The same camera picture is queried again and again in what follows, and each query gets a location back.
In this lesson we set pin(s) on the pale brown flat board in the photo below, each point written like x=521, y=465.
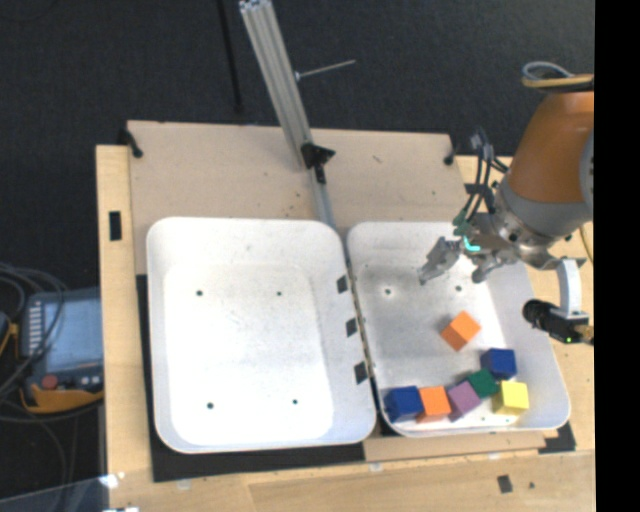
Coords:
x=220, y=170

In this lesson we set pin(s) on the orange cube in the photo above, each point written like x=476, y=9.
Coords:
x=434, y=401
x=460, y=331

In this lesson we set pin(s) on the blue cube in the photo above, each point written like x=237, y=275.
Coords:
x=499, y=362
x=402, y=403

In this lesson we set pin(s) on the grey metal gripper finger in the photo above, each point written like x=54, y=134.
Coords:
x=486, y=271
x=440, y=257

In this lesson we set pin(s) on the white plastic tray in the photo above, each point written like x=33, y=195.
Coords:
x=410, y=325
x=250, y=350

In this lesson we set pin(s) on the purple cube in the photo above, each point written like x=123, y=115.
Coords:
x=464, y=399

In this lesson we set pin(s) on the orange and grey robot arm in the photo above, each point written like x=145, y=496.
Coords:
x=550, y=150

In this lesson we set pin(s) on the yellow cube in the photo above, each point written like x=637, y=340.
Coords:
x=512, y=397

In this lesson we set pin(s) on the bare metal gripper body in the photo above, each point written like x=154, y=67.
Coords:
x=517, y=245

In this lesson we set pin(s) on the green cube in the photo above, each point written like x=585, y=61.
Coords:
x=483, y=383

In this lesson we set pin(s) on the black cylinder on white bracket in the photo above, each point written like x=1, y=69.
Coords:
x=570, y=290

